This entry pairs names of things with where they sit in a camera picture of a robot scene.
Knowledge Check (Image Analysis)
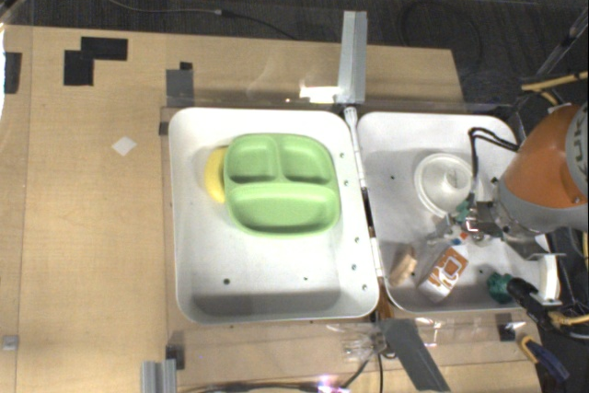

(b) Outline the clear plastic bowl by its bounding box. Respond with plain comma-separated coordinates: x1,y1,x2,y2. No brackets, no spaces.
413,152,476,216

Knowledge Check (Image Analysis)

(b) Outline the white carton with orange print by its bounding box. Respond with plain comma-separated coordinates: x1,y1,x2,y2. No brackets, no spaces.
417,242,471,305

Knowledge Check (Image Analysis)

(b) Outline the white plastic tray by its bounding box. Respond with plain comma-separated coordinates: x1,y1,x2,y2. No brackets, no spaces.
167,107,381,326
356,111,553,315

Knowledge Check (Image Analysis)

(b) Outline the black cylinder on white bracket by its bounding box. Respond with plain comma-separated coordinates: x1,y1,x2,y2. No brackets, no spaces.
505,251,568,330

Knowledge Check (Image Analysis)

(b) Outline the tan bread slice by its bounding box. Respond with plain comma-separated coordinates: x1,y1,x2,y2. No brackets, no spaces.
388,244,419,288

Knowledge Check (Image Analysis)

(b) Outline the green broccoli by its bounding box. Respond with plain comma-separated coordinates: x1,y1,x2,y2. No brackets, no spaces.
486,272,514,306

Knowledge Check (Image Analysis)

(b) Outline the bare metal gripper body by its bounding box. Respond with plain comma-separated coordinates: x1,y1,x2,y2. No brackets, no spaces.
474,197,522,246

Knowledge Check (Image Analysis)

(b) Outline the yellow banana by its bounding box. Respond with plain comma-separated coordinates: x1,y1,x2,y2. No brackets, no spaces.
203,146,228,204

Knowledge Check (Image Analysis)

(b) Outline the green divided plate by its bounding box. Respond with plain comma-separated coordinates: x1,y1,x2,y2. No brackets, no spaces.
223,133,343,240

